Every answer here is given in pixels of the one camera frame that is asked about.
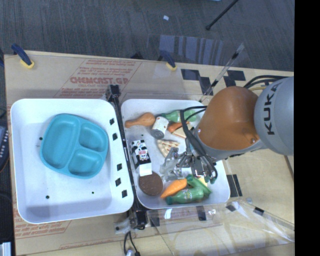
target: tin can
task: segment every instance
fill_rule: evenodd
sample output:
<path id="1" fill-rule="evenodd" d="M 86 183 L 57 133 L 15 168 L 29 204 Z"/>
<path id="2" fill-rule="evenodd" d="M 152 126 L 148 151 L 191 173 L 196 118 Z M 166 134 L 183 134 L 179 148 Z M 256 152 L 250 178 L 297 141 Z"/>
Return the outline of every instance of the tin can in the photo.
<path id="1" fill-rule="evenodd" d="M 163 139 L 165 137 L 168 124 L 168 119 L 163 116 L 158 116 L 152 126 L 151 135 L 158 140 Z"/>

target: brown cookie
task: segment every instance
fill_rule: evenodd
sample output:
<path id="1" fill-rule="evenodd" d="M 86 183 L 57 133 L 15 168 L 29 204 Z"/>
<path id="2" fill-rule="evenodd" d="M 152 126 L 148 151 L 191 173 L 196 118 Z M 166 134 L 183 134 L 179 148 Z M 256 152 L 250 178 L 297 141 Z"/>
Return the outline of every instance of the brown cookie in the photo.
<path id="1" fill-rule="evenodd" d="M 156 196 L 161 193 L 164 184 L 161 177 L 153 171 L 151 175 L 139 177 L 139 187 L 143 193 Z"/>

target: blue divided tray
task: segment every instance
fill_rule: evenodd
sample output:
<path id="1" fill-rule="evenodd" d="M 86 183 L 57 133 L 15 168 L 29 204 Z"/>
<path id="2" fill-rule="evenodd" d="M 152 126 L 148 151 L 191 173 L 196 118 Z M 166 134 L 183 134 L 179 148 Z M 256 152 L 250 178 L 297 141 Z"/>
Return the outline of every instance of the blue divided tray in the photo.
<path id="1" fill-rule="evenodd" d="M 103 167 L 109 148 L 106 131 L 73 114 L 58 114 L 49 123 L 40 158 L 50 169 L 71 177 L 89 179 Z"/>

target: gray floor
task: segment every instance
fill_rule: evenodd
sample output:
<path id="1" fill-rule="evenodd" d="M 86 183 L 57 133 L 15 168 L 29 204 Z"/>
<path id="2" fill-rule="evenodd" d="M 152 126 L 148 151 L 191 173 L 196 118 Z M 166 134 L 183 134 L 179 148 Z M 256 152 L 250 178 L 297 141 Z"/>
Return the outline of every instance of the gray floor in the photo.
<path id="1" fill-rule="evenodd" d="M 228 42 L 235 49 L 244 43 L 249 61 L 240 67 L 294 71 L 295 1 L 239 0 L 206 30 L 232 2 L 0 0 L 0 48 L 12 54 L 16 43 L 25 50 L 120 58 L 140 52 L 144 59 L 156 60 L 157 40 L 163 35 Z M 215 64 L 225 65 L 226 58 Z M 0 107 L 5 106 L 2 68 Z M 0 193 L 11 195 L 8 165 L 0 172 Z M 0 198 L 0 223 L 5 223 L 0 224 L 0 238 L 10 234 L 11 216 L 10 205 Z"/>

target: white tray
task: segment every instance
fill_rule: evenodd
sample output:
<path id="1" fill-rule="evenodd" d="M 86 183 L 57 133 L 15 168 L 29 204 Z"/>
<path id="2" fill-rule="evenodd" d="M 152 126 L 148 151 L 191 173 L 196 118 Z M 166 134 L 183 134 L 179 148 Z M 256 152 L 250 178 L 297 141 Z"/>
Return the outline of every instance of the white tray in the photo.
<path id="1" fill-rule="evenodd" d="M 151 112 L 155 116 L 161 113 L 170 113 L 174 110 L 185 109 L 188 107 L 203 106 L 200 102 L 195 100 L 171 100 L 171 99 L 128 99 L 121 105 L 122 121 L 125 124 L 127 120 L 134 120 L 144 114 L 145 112 Z M 197 114 L 197 118 L 194 122 L 190 122 L 192 126 L 196 126 L 204 112 Z M 157 140 L 151 136 L 151 126 L 135 125 L 130 128 L 124 128 L 127 145 L 130 145 L 132 141 L 144 140 L 148 153 L 151 159 L 152 170 L 159 174 L 160 165 L 164 163 L 165 157 L 162 155 L 157 146 Z M 186 150 L 186 143 L 183 138 L 172 135 L 166 131 L 163 140 L 173 140 L 180 143 L 178 153 L 183 153 Z M 160 196 L 150 196 L 141 191 L 139 188 L 139 173 L 134 167 L 132 158 L 130 157 L 132 174 L 134 178 L 135 189 L 137 197 L 141 204 L 148 209 L 168 209 L 178 207 L 190 207 L 190 206 L 204 206 L 225 203 L 230 198 L 230 187 L 227 180 L 224 165 L 222 161 L 216 163 L 216 169 L 218 172 L 218 178 L 214 184 L 208 183 L 208 187 L 212 193 L 207 199 L 201 202 L 187 203 L 187 204 L 171 204 L 168 205 L 164 199 Z M 191 173 L 190 168 L 186 168 L 183 174 Z M 166 182 L 163 184 L 163 190 L 166 187 Z"/>
<path id="2" fill-rule="evenodd" d="M 61 113 L 88 119 L 107 132 L 109 149 L 96 176 L 74 178 L 42 163 L 40 137 L 50 120 Z M 21 99 L 12 105 L 10 115 L 17 209 L 25 221 L 40 224 L 123 213 L 131 208 L 133 191 L 110 103 L 101 99 Z"/>

